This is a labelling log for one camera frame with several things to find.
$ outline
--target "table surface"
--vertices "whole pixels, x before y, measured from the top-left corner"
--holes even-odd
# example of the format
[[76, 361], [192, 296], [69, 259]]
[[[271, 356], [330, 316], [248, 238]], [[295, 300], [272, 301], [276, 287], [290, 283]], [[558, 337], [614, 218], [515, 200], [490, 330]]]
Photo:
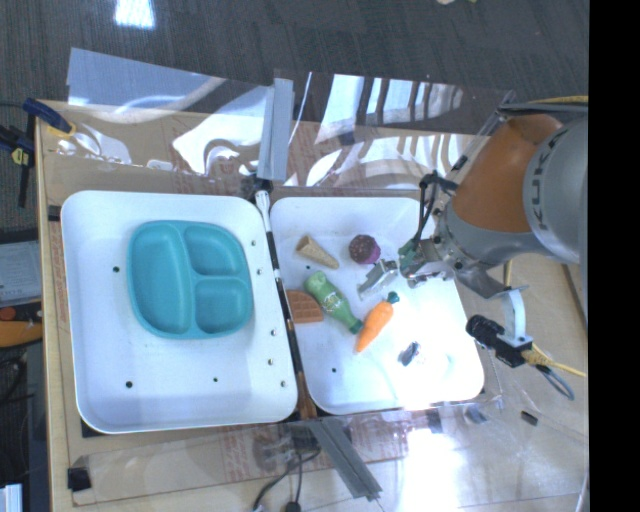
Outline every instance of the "table surface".
[[[38, 149], [43, 148], [43, 139], [47, 136], [45, 126], [38, 122], [36, 130], [36, 147]], [[212, 435], [210, 429], [116, 436], [117, 439], [111, 439], [113, 436], [91, 438], [82, 436], [79, 416], [77, 417], [78, 421], [73, 420], [75, 403], [72, 378], [69, 378], [69, 374], [73, 372], [69, 358], [69, 333], [65, 333], [65, 326], [59, 322], [60, 315], [56, 299], [57, 294], [64, 293], [64, 290], [60, 289], [59, 282], [56, 282], [54, 275], [55, 265], [60, 264], [60, 261], [56, 261], [60, 255], [55, 253], [55, 247], [59, 243], [60, 237], [59, 222], [50, 220], [49, 213], [51, 212], [47, 208], [49, 197], [45, 182], [49, 162], [52, 160], [48, 159], [47, 152], [42, 150], [36, 152], [36, 157], [51, 510], [146, 511], [177, 510], [178, 507], [185, 510], [210, 510], [211, 504], [215, 504], [215, 510], [221, 511], [251, 510], [254, 498], [258, 495], [261, 487], [270, 480], [270, 477], [254, 475], [251, 478], [233, 482], [222, 478], [221, 481], [225, 482], [222, 485], [206, 485], [207, 480], [204, 478], [203, 483], [194, 484], [194, 488], [188, 489], [189, 485], [182, 483], [176, 487], [178, 490], [175, 492], [154, 491], [157, 489], [153, 484], [154, 479], [157, 479], [156, 481], [161, 481], [163, 478], [167, 478], [167, 481], [171, 480], [176, 465], [180, 469], [180, 461], [184, 463], [182, 468], [188, 472], [187, 476], [191, 475], [189, 472], [197, 476], [198, 471], [202, 471], [204, 466], [194, 464], [198, 458], [197, 455], [194, 455], [198, 451], [196, 448], [202, 448], [203, 440], [205, 444], [208, 441], [214, 444], [219, 441], [216, 437], [218, 434]], [[577, 283], [579, 287], [579, 282], [576, 281], [577, 276], [578, 273], [574, 268], [567, 269], [546, 259], [529, 257], [528, 255], [518, 258], [512, 271], [514, 283], [526, 282], [533, 290], [527, 305], [529, 331], [540, 337], [541, 344], [545, 348], [549, 347], [556, 359], [585, 371], [587, 342], [579, 304], [575, 299], [574, 286]], [[459, 291], [467, 312], [500, 318], [499, 305], [496, 307], [495, 304], [488, 304], [468, 290], [460, 289]], [[460, 407], [456, 407], [455, 404], [451, 406], [447, 404], [439, 408], [438, 411], [443, 418], [445, 433], [450, 425], [451, 433], [448, 438], [455, 440], [448, 447], [438, 447], [433, 443], [424, 442], [429, 440], [423, 439], [424, 436], [418, 434], [424, 433], [425, 429], [413, 428], [411, 424], [413, 417], [407, 416], [403, 412], [398, 412], [391, 419], [390, 417], [382, 418], [383, 422], [386, 421], [386, 426], [392, 425], [394, 428], [400, 426], [402, 434], [408, 440], [402, 447], [406, 453], [402, 453], [401, 456], [385, 458], [374, 454], [369, 458], [373, 463], [368, 467], [384, 489], [380, 503], [364, 499], [353, 500], [338, 472], [326, 465], [320, 465], [315, 467], [314, 471], [305, 472], [305, 484], [301, 494], [301, 502], [304, 506], [324, 507], [323, 510], [336, 511], [372, 511], [379, 510], [380, 506], [384, 510], [416, 510], [419, 509], [417, 503], [424, 500], [424, 482], [418, 479], [417, 475], [429, 472], [433, 484], [433, 487], [430, 487], [432, 496], [439, 493], [442, 503], [454, 508], [485, 503], [493, 505], [493, 508], [487, 508], [491, 511], [528, 510], [526, 509], [527, 501], [537, 499], [540, 506], [543, 507], [537, 510], [574, 510], [575, 504], [579, 500], [584, 475], [588, 469], [586, 462], [588, 459], [586, 455], [588, 454], [587, 379], [567, 377], [576, 392], [576, 399], [567, 404], [566, 400], [554, 395], [552, 389], [543, 382], [544, 379], [535, 375], [535, 372], [526, 373], [525, 368], [516, 372], [500, 365], [500, 363], [494, 364], [489, 359], [483, 361], [486, 364], [485, 370], [487, 372], [495, 373], [500, 377], [502, 397], [509, 397], [507, 402], [515, 404], [512, 408], [507, 409], [513, 412], [513, 417], [519, 417], [521, 410], [530, 407], [529, 410], [533, 410], [540, 419], [540, 428], [534, 432], [532, 437], [531, 433], [522, 432], [522, 429], [525, 428], [523, 422], [516, 419], [515, 427], [513, 427], [512, 423], [509, 423], [511, 420], [506, 420], [507, 415], [502, 409], [495, 410], [497, 403], [495, 400], [486, 406], [485, 416], [495, 420], [493, 427], [497, 429], [490, 435], [495, 437], [498, 432], [498, 441], [501, 435], [505, 435], [505, 438], [511, 439], [511, 442], [515, 443], [514, 446], [517, 447], [515, 453], [496, 462], [499, 467], [499, 469], [495, 469], [497, 475], [484, 474], [484, 478], [478, 480], [477, 488], [464, 492], [459, 489], [455, 490], [454, 480], [464, 477], [465, 486], [468, 487], [468, 475], [461, 475], [459, 469], [454, 471], [451, 466], [449, 472], [444, 471], [443, 473], [443, 475], [449, 476], [445, 482], [446, 485], [443, 485], [441, 481], [444, 478], [443, 475], [438, 476], [437, 468], [433, 467], [434, 450], [443, 452], [443, 456], [459, 456], [460, 445], [456, 446], [456, 443], [462, 443], [467, 450], [465, 452], [466, 459], [458, 461], [457, 464], [471, 474], [476, 466], [487, 469], [487, 465], [492, 464], [487, 461], [494, 458], [491, 452], [495, 453], [495, 447], [492, 447], [491, 443], [496, 442], [495, 439], [489, 440], [486, 437], [486, 432], [479, 431], [474, 434], [465, 433], [467, 437], [464, 441], [456, 437], [461, 435], [460, 428], [454, 428], [456, 425], [463, 424], [466, 425], [465, 428], [473, 427], [473, 425], [467, 421], [468, 415], [462, 415]], [[518, 434], [513, 434], [509, 430], [511, 428], [514, 428]], [[414, 431], [416, 434], [413, 437], [407, 435], [408, 432]], [[426, 429], [426, 431], [433, 432], [433, 429]], [[524, 453], [531, 454], [532, 450], [544, 453], [549, 447], [556, 445], [566, 447], [567, 440], [571, 445], [575, 445], [575, 454], [573, 452], [569, 455], [565, 453], [561, 460], [556, 460], [554, 455], [545, 453], [546, 457], [553, 458], [553, 462], [557, 464], [561, 474], [568, 475], [566, 486], [562, 489], [558, 489], [557, 486], [554, 488], [555, 484], [552, 482], [554, 474], [548, 472], [548, 475], [542, 479], [543, 485], [538, 485], [535, 490], [529, 489], [529, 495], [527, 492], [520, 493], [518, 491], [520, 483], [513, 480], [513, 470], [514, 467], [522, 469], [520, 466], [522, 455]], [[394, 441], [390, 439], [388, 444], [385, 443], [381, 441], [381, 446], [372, 449], [372, 453], [375, 450], [380, 453], [386, 449], [391, 450]], [[169, 459], [163, 458], [167, 452], [171, 454]], [[140, 464], [136, 475], [138, 475], [138, 481], [141, 482], [141, 485], [145, 485], [146, 489], [139, 493], [140, 496], [125, 496], [119, 500], [109, 499], [109, 486], [118, 487], [117, 480], [113, 480], [114, 476], [109, 472], [117, 471], [121, 467], [119, 464], [122, 467], [131, 466], [134, 461], [141, 460], [146, 462]], [[92, 476], [104, 484], [104, 487], [101, 490], [94, 488], [72, 493], [67, 485], [68, 469], [72, 466], [82, 467], [88, 464], [92, 465]], [[549, 467], [549, 461], [543, 460], [542, 466]], [[269, 492], [265, 497], [265, 505], [269, 510], [276, 510], [277, 507], [284, 505], [291, 499], [291, 496], [295, 494], [296, 482], [297, 477], [294, 475]], [[500, 508], [506, 506], [502, 502], [508, 501], [510, 502], [509, 507]]]

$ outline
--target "blue divided plate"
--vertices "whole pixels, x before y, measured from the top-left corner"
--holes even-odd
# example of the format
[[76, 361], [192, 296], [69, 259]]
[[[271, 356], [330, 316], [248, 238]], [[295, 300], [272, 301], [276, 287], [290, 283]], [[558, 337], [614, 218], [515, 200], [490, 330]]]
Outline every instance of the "blue divided plate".
[[253, 312], [242, 246], [214, 224], [142, 224], [129, 242], [127, 280], [138, 321], [164, 338], [227, 336]]

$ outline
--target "green bottle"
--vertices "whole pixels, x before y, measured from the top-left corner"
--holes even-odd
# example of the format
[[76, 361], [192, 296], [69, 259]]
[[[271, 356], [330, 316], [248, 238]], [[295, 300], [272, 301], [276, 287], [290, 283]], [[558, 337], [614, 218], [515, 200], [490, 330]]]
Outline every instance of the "green bottle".
[[362, 329], [362, 321], [353, 316], [349, 301], [325, 275], [318, 270], [304, 282], [304, 289], [318, 301], [320, 307], [330, 316], [347, 326], [352, 334]]

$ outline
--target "beige cone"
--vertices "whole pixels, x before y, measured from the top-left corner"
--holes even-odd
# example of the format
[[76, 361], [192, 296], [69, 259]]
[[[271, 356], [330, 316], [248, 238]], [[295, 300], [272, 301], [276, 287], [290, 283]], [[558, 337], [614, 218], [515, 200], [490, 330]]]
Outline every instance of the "beige cone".
[[327, 251], [318, 245], [313, 238], [309, 235], [303, 236], [298, 245], [296, 246], [296, 252], [301, 256], [305, 256], [310, 260], [320, 263], [332, 269], [337, 269], [340, 266], [338, 260], [331, 256]]

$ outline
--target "toy carrot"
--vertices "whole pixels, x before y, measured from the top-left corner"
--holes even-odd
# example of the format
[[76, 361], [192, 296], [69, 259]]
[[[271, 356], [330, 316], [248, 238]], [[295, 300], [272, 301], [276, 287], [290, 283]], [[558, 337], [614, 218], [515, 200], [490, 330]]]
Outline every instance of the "toy carrot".
[[396, 292], [389, 292], [386, 300], [378, 302], [364, 321], [364, 327], [358, 336], [356, 352], [362, 352], [369, 344], [376, 339], [383, 327], [389, 323], [393, 316], [393, 304], [398, 302], [400, 297]]

